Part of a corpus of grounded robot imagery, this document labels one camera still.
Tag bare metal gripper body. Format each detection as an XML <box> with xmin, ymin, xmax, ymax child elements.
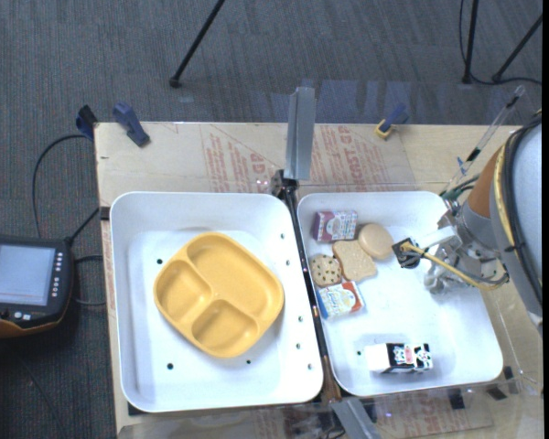
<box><xmin>436</xmin><ymin>204</ymin><xmax>508</xmax><ymax>289</ymax></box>

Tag white plastic tray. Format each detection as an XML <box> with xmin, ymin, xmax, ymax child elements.
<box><xmin>296</xmin><ymin>190</ymin><xmax>505</xmax><ymax>399</ymax></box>
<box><xmin>109</xmin><ymin>190</ymin><xmax>325</xmax><ymax>414</ymax></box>

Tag tan round biscuit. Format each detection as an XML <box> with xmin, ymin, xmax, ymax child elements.
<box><xmin>357</xmin><ymin>222</ymin><xmax>396</xmax><ymax>261</ymax></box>

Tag tan bread slice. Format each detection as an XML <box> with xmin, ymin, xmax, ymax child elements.
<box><xmin>331</xmin><ymin>239</ymin><xmax>378</xmax><ymax>284</ymax></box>

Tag black and white milk carton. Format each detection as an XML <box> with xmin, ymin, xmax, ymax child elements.
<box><xmin>363</xmin><ymin>341</ymin><xmax>435</xmax><ymax>375</ymax></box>

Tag orange and white carton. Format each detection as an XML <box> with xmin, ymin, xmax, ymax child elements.
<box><xmin>315</xmin><ymin>280</ymin><xmax>366</xmax><ymax>320</ymax></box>

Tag chocolate chip cookie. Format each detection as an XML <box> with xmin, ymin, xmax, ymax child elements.
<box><xmin>308</xmin><ymin>253</ymin><xmax>344</xmax><ymax>289</ymax></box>

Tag purple carton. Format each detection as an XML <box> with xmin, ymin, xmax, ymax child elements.
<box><xmin>311</xmin><ymin>209</ymin><xmax>359</xmax><ymax>243</ymax></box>

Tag yellow divided plate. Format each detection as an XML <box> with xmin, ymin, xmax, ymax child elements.
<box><xmin>153</xmin><ymin>231</ymin><xmax>285</xmax><ymax>359</ymax></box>

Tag brown cardboard board red print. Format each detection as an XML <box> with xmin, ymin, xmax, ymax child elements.
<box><xmin>93</xmin><ymin>121</ymin><xmax>544</xmax><ymax>439</ymax></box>

